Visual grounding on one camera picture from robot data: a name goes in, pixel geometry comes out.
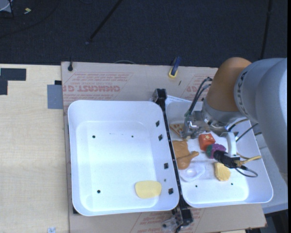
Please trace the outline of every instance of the wooden spoon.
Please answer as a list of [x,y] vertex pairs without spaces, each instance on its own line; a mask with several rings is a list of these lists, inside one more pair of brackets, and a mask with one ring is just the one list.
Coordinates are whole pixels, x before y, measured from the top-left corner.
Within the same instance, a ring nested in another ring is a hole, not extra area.
[[190,153],[187,156],[177,158],[178,169],[186,169],[191,163],[191,160],[198,155],[199,155],[199,152],[192,151],[192,153]]

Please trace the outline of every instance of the light wood surface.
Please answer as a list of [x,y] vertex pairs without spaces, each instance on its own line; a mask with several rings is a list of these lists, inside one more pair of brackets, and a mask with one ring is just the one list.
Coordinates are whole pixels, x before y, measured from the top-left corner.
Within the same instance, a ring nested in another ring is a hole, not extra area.
[[26,68],[0,95],[0,233],[69,231],[63,110],[48,109],[60,66]]

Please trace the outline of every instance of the cardboard sheet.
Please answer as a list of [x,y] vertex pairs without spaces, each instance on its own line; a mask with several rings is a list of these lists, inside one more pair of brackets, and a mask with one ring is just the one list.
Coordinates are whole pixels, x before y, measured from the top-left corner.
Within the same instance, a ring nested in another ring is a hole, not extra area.
[[[157,88],[166,89],[167,95],[192,100],[200,83],[206,77],[212,78],[217,69],[179,66],[177,76],[171,79],[168,77],[170,66],[73,62],[73,69],[69,71],[69,64],[62,62],[70,232],[166,233],[162,222],[172,216],[169,211],[92,217],[73,212],[67,109],[76,100],[150,100]],[[210,233],[266,225],[260,204],[191,208],[191,212],[194,221],[181,232]]]

